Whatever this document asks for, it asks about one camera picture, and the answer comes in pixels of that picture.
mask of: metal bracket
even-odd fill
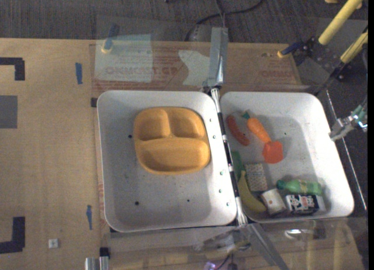
[[[86,258],[85,270],[109,270],[109,257]]]
[[[302,50],[332,77],[337,76],[338,72],[340,72],[344,66],[340,56],[335,54],[327,46],[316,42],[315,37],[309,39],[303,46]]]
[[[207,81],[204,86],[218,86],[224,82],[224,72],[227,65],[228,29],[212,28],[210,39],[210,65]]]

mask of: small cube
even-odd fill
[[[264,166],[261,163],[245,164],[244,167],[247,184],[252,192],[268,190]]]
[[[58,239],[49,239],[48,240],[48,248],[58,248]]]
[[[317,195],[287,195],[286,203],[291,214],[313,214],[326,211],[323,198]]]

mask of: yellow banana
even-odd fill
[[[247,182],[245,180],[245,171],[241,172],[241,176],[238,181],[238,188],[240,199],[244,206],[257,213],[266,211],[266,207],[257,198],[255,198],[249,190]]]

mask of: yellow handle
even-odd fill
[[[360,37],[351,44],[351,46],[344,52],[344,54],[340,57],[340,60],[343,63],[349,63],[352,61],[353,58],[356,57],[358,53],[362,50],[362,45],[368,43],[369,40],[369,32],[362,33]]]
[[[338,12],[336,17],[332,20],[332,22],[328,25],[325,31],[321,34],[318,41],[322,45],[327,45],[331,39],[337,34],[337,32],[342,28],[345,21],[353,14],[356,7],[362,2],[363,0],[348,0],[346,4],[342,7],[342,9]]]

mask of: blue tape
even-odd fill
[[[92,206],[88,205],[86,210],[89,229],[92,230]]]
[[[75,63],[75,74],[77,75],[77,82],[78,84],[83,84],[83,71],[82,71],[82,64]]]

